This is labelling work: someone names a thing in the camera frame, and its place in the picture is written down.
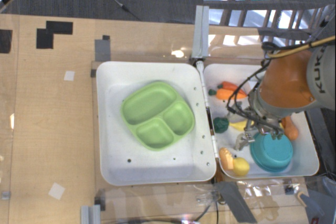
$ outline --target white plastic tub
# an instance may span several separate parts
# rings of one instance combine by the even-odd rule
[[[195,127],[162,151],[145,148],[122,120],[122,101],[154,82],[170,84],[187,102]],[[112,185],[196,182],[216,171],[211,134],[198,71],[181,63],[105,62],[97,70],[100,164]]]
[[[207,89],[216,89],[223,81],[229,81],[236,85],[241,84],[260,66],[249,65],[209,65],[204,70],[205,84]],[[245,92],[251,90],[249,84],[243,87]],[[227,114],[226,103],[218,100],[216,97],[209,97],[209,104],[211,107],[212,117],[224,117]],[[243,99],[243,107],[248,105],[247,98]],[[311,176],[319,169],[319,160],[317,152],[311,137],[311,133],[307,124],[306,117],[303,112],[293,114],[291,116],[295,126],[299,129],[299,137],[292,141],[293,158],[289,166],[281,173],[270,173],[261,169],[252,159],[250,154],[250,147],[246,146],[242,151],[234,150],[237,136],[240,131],[229,127],[228,130],[222,134],[215,134],[217,140],[218,150],[221,147],[227,148],[232,155],[242,157],[250,164],[250,171],[244,177],[236,176],[233,171],[223,170],[226,175],[234,179],[255,179],[255,178],[273,178],[273,177],[292,177],[292,176]]]

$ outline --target teal lid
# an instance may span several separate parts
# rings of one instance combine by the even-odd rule
[[[281,172],[287,168],[292,157],[293,147],[289,139],[283,135],[281,139],[273,140],[270,134],[254,137],[250,152],[255,163],[268,172]]]

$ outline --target yellow lemon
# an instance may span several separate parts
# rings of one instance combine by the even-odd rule
[[[244,158],[233,159],[233,172],[237,176],[245,176],[250,171],[250,165]]]

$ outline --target wooden table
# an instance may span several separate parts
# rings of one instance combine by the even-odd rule
[[[54,35],[54,49],[36,49],[36,29],[46,28],[47,20],[73,22],[73,34]],[[194,26],[1,14],[0,29],[13,30],[14,37],[10,54],[0,55],[0,79],[5,84],[6,93],[0,96],[0,101],[8,106],[1,116],[7,118],[11,110],[15,111],[14,131],[9,129],[9,121],[0,121],[0,127],[6,130],[3,135],[9,137],[4,150],[6,159],[0,166],[5,171],[0,190],[9,190],[10,184],[11,191],[9,202],[0,200],[0,222],[80,223],[80,207],[92,206],[97,185],[104,185],[102,182],[97,184],[95,176],[90,76],[95,60],[95,39],[102,39],[102,35],[110,36],[112,60],[171,61],[172,50],[182,49],[186,55],[191,52]],[[211,33],[223,35],[226,30],[211,27]],[[247,50],[251,59],[241,61],[259,63],[262,52],[253,46]],[[239,48],[232,49],[224,60],[235,62],[239,52]],[[221,53],[218,51],[214,56],[222,57]],[[187,61],[186,58],[174,60]],[[64,80],[66,71],[75,72],[73,81]],[[54,183],[65,189],[61,199],[48,195]],[[120,191],[120,188],[108,187],[114,193]],[[155,187],[166,192],[171,188]],[[153,193],[153,187],[144,187],[145,191],[146,188]],[[185,203],[179,193],[184,191],[183,188],[183,185],[175,186],[175,194],[169,195],[169,202],[172,205],[175,202],[177,208]],[[152,196],[137,198],[137,191],[139,189],[133,191],[132,201],[127,197],[120,198],[120,202],[126,201],[127,204],[140,201],[136,210],[128,208],[125,211],[147,216],[156,216],[160,210],[165,213],[162,208],[157,211],[157,202],[152,200]],[[227,206],[219,209],[220,223],[235,223]],[[273,203],[265,202],[265,210],[266,213],[259,214],[257,202],[252,209],[259,216],[260,223],[268,222],[265,216],[270,212],[278,215],[274,220],[276,223],[307,222],[304,208],[294,196],[284,193],[276,196]],[[200,208],[191,210],[195,214],[199,211]],[[215,223],[216,214],[213,208],[211,211],[204,216],[202,223]],[[102,212],[102,218],[111,221],[119,213]]]

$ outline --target green plate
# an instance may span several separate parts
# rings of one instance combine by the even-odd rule
[[[146,148],[163,150],[186,136],[195,125],[192,110],[173,87],[154,82],[128,96],[121,115]]]

